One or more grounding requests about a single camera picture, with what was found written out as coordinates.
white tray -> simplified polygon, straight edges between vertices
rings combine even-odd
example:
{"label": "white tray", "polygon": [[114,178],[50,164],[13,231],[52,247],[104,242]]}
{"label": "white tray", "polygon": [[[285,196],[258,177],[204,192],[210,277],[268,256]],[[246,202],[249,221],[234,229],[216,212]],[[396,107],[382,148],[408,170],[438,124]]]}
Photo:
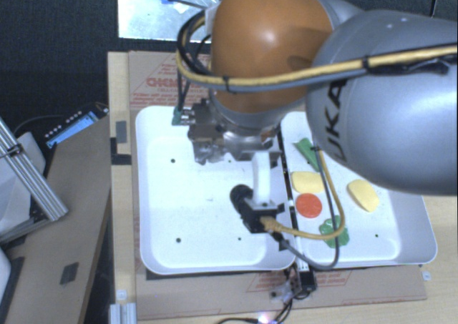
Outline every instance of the white tray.
{"label": "white tray", "polygon": [[[172,107],[148,107],[136,119],[140,254],[154,273],[281,270],[294,256],[267,234],[250,234],[229,194],[253,186],[251,162],[230,155],[205,166],[194,161],[188,127],[172,126]],[[281,163],[272,169],[272,201],[287,202]],[[284,212],[278,219],[291,226]]]}
{"label": "white tray", "polygon": [[3,300],[3,295],[5,293],[10,273],[11,264],[3,253],[3,250],[0,248],[0,303]]}
{"label": "white tray", "polygon": [[[188,127],[172,126],[172,107],[148,107],[136,119],[140,194],[140,254],[154,273],[281,270],[294,256],[278,251],[267,234],[250,234],[230,202],[239,184],[253,186],[250,162],[224,161],[205,166],[194,161]],[[311,171],[294,142],[311,138],[302,112],[282,122],[288,169]],[[420,264],[434,259],[437,245],[423,199],[375,187],[381,203],[373,213],[357,206],[346,185],[358,176],[326,158],[346,213],[350,241],[341,248],[338,267]],[[283,170],[272,169],[272,201],[288,206]],[[299,214],[301,230],[319,233],[329,218],[325,194],[318,195],[323,211],[316,219]],[[289,213],[278,220],[291,226]],[[291,236],[286,238],[293,242]],[[319,263],[331,262],[334,250],[322,241],[300,239],[298,249]]]}
{"label": "white tray", "polygon": [[[282,121],[281,129],[290,175],[295,171],[314,171],[294,145],[304,137],[312,140],[305,113],[288,114]],[[352,180],[363,178],[326,155],[325,160],[342,202],[350,237],[349,243],[341,247],[337,267],[422,264],[435,258],[437,244],[421,196],[393,192],[373,185],[380,204],[374,212],[367,212],[352,200],[346,188]],[[298,195],[293,190],[294,200]],[[323,211],[313,219],[297,213],[300,230],[319,233],[319,226],[330,218],[326,193],[317,196],[322,202]],[[323,241],[301,239],[300,247],[307,257],[322,264],[333,260],[334,249]]]}

cardboard sheet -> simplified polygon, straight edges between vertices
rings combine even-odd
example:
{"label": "cardboard sheet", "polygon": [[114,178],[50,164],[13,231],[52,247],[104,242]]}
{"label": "cardboard sheet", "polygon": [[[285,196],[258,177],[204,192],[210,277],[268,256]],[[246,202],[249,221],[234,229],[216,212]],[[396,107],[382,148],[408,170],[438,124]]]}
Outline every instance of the cardboard sheet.
{"label": "cardboard sheet", "polygon": [[[148,273],[139,253],[137,155],[135,117],[149,105],[176,102],[175,55],[130,52],[130,109],[133,198],[135,209],[135,268],[138,320],[279,310],[270,292],[283,284],[283,272],[236,273],[164,277]],[[206,97],[207,90],[191,87],[188,104]],[[336,270],[317,273],[318,290],[294,303],[294,308],[390,303],[424,300],[427,294],[416,265]]]}

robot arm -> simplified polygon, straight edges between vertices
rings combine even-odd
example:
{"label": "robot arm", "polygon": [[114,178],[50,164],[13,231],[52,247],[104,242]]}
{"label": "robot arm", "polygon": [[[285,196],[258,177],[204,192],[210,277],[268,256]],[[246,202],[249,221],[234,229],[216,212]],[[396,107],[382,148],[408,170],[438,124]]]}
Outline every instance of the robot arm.
{"label": "robot arm", "polygon": [[[337,162],[388,189],[457,193],[456,22],[342,0],[222,0],[212,35],[211,73],[200,76],[224,85],[207,84],[209,98],[187,113],[198,162],[269,149],[281,119],[305,99],[316,144]],[[451,43],[426,59],[368,66],[368,57]],[[304,69],[352,59],[362,68],[300,81]],[[260,92],[234,86],[277,75],[291,80]]]}

dark background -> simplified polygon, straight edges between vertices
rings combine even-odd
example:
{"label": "dark background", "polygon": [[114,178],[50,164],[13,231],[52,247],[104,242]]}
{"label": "dark background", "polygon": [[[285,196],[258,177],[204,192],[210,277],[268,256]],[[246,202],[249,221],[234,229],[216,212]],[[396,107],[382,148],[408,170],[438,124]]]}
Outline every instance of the dark background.
{"label": "dark background", "polygon": [[[428,15],[432,0],[347,0],[363,9]],[[457,0],[437,17],[457,20]],[[0,117],[31,117],[107,102],[107,52],[173,51],[174,44],[117,36],[117,0],[0,0]]]}

